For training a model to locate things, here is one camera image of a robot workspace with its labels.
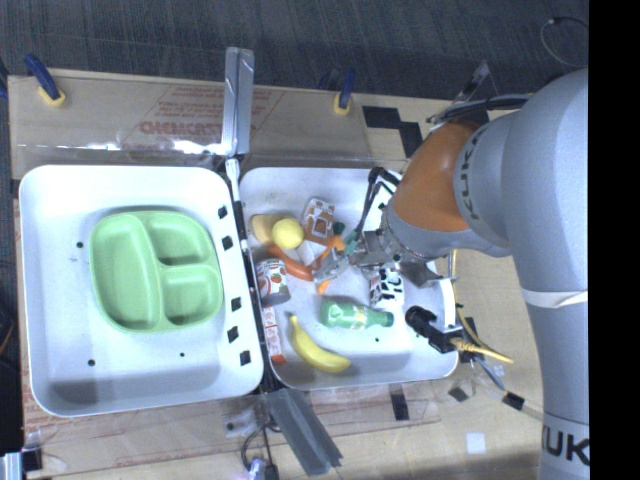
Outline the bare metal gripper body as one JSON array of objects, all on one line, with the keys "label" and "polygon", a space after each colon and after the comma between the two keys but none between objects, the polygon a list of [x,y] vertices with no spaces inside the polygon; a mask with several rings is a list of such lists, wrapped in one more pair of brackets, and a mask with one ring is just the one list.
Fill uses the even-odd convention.
[{"label": "bare metal gripper body", "polygon": [[360,269],[379,269],[401,260],[401,248],[388,229],[365,231],[358,241],[349,263]]}]

